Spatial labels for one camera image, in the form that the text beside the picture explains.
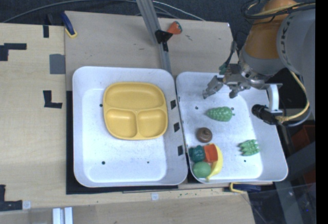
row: toy banana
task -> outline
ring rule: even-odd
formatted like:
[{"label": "toy banana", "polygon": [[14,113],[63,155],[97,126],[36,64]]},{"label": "toy banana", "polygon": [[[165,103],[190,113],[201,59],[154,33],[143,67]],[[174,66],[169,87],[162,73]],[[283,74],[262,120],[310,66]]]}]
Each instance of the toy banana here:
[{"label": "toy banana", "polygon": [[218,160],[212,163],[211,173],[206,177],[206,180],[209,180],[212,176],[220,173],[222,166],[223,166],[222,152],[217,145],[214,144],[214,146],[216,147],[216,150],[217,150]]}]

